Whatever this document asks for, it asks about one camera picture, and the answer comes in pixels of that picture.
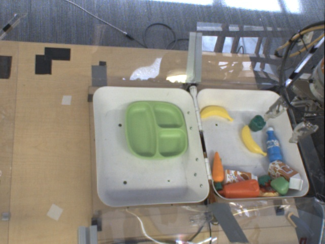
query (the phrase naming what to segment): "wooden surface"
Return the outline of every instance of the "wooden surface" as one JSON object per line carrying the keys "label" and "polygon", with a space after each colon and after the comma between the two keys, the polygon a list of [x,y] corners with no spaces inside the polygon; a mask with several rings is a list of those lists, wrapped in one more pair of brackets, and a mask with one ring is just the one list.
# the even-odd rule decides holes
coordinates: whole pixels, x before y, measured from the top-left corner
{"label": "wooden surface", "polygon": [[[71,60],[54,60],[52,75],[35,75],[35,55],[44,54],[45,47],[70,48]],[[0,55],[13,56],[11,78],[0,80],[0,113],[8,114],[6,126],[0,123],[0,143],[1,147],[5,144],[6,149],[0,152],[0,165],[4,167],[0,168],[3,170],[0,177],[0,208],[1,211],[7,211],[10,205],[11,213],[9,224],[0,224],[0,242],[77,243],[78,227],[89,226],[93,207],[101,205],[95,203],[94,200],[98,200],[96,188],[91,186],[94,179],[91,176],[90,113],[87,101],[91,66],[106,61],[109,85],[181,87],[181,84],[167,82],[166,76],[184,73],[187,54],[164,50],[1,42]],[[224,57],[218,54],[204,56],[207,57],[207,60],[203,60],[207,71],[203,79],[217,79],[222,84],[224,72],[220,72],[219,76],[209,63],[212,58],[217,61],[219,56]],[[156,59],[161,59],[160,65],[154,64]],[[146,73],[148,66],[151,66],[149,70],[158,74],[155,78],[141,82],[129,81],[136,71]],[[251,71],[240,75],[237,78],[248,79],[253,83]],[[71,105],[61,104],[63,96],[72,96]],[[52,204],[63,209],[58,221],[47,216]],[[107,230],[101,233],[102,239],[112,238],[114,234],[120,237],[143,236],[136,217],[128,214],[127,217],[123,215],[115,218],[110,212],[115,214],[119,209],[102,207],[103,226]],[[187,213],[178,217],[180,213],[175,212],[174,206],[162,209],[163,216],[158,214],[152,218],[142,215],[143,220],[147,221],[146,225],[155,219],[167,224],[175,220],[188,223]],[[256,218],[254,225],[247,226],[246,234],[254,234],[258,221],[266,218]],[[286,233],[287,243],[296,240],[293,227],[285,217],[273,218],[283,220],[280,231]],[[119,222],[123,227],[114,228],[113,225],[119,225]],[[218,232],[219,237],[225,239],[221,237],[223,233],[220,227]],[[264,240],[263,235],[267,232],[266,229],[260,230],[259,239]]]}

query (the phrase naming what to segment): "white tape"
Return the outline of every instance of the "white tape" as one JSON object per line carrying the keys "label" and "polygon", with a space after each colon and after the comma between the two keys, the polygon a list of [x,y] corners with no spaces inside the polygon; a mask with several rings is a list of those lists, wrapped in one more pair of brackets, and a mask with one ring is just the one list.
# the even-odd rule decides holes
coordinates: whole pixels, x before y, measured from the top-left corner
{"label": "white tape", "polygon": [[63,96],[62,105],[71,105],[72,96]]}
{"label": "white tape", "polygon": [[51,208],[49,209],[49,211],[47,212],[46,215],[48,217],[50,217],[51,219],[58,221],[62,212],[63,212],[62,208],[60,208],[59,206],[57,206],[55,204],[52,204]]}

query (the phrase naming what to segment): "yellow banana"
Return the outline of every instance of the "yellow banana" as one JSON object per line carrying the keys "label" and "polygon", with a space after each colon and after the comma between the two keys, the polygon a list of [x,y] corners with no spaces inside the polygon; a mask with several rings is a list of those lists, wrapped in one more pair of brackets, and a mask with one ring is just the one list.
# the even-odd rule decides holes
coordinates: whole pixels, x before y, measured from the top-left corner
{"label": "yellow banana", "polygon": [[220,106],[207,106],[201,110],[201,118],[206,118],[209,116],[221,116],[229,121],[233,121],[234,119],[231,118],[225,108]]}
{"label": "yellow banana", "polygon": [[253,153],[262,154],[266,156],[267,154],[260,148],[260,146],[254,141],[252,135],[250,134],[249,126],[244,126],[242,129],[242,139],[245,146]]}

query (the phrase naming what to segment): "orange carrot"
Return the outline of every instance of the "orange carrot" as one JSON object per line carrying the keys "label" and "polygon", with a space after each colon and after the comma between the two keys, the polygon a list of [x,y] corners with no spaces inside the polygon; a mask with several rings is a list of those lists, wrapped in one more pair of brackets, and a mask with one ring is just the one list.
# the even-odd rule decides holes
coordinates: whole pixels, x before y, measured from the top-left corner
{"label": "orange carrot", "polygon": [[212,167],[212,179],[215,182],[222,182],[224,179],[224,170],[218,152],[214,154],[214,161]]}

